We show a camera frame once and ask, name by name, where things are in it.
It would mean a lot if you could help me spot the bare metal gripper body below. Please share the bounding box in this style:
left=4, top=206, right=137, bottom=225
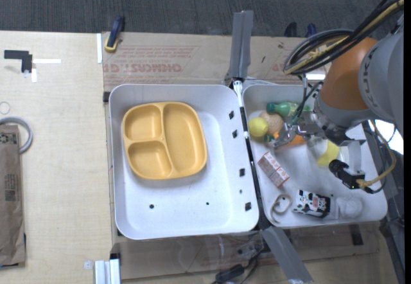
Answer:
left=297, top=111, right=351, bottom=146

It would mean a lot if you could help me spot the orange carrot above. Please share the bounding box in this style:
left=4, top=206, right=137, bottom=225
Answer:
left=263, top=133, right=310, bottom=148

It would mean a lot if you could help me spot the beige round bread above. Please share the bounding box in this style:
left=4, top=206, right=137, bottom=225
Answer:
left=259, top=110, right=285, bottom=136

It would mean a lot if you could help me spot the green plastic bottle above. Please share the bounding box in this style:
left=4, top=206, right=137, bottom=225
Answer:
left=265, top=101, right=311, bottom=118

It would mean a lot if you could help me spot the yellow banana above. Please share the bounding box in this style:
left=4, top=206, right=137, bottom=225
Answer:
left=317, top=140, right=340, bottom=167

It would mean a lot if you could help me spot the yellow lemon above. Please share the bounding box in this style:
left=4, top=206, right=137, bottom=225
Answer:
left=248, top=116, right=270, bottom=139

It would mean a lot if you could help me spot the orange and white carton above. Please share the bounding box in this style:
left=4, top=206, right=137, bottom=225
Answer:
left=257, top=151, right=290, bottom=189

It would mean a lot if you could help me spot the white plastic tray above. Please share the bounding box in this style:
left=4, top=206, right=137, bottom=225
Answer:
left=242, top=84, right=389, bottom=229
left=108, top=84, right=260, bottom=241

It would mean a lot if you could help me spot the black and white cow-print carton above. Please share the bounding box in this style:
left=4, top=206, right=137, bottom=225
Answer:
left=291, top=189, right=332, bottom=219

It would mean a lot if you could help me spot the tan rubber band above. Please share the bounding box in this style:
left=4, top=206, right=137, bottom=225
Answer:
left=270, top=193, right=293, bottom=224

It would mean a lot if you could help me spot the clear plastic bottle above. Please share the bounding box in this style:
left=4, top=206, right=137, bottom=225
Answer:
left=330, top=195, right=365, bottom=220

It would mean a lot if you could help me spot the yellow divided plate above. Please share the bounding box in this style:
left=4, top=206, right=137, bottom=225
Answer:
left=121, top=101, right=209, bottom=181

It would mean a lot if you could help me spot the brown cardboard board, red print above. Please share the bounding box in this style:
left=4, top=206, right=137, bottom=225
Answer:
left=101, top=31, right=390, bottom=280

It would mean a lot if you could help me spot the brown paper bag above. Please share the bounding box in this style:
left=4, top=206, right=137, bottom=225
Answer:
left=0, top=124, right=27, bottom=267

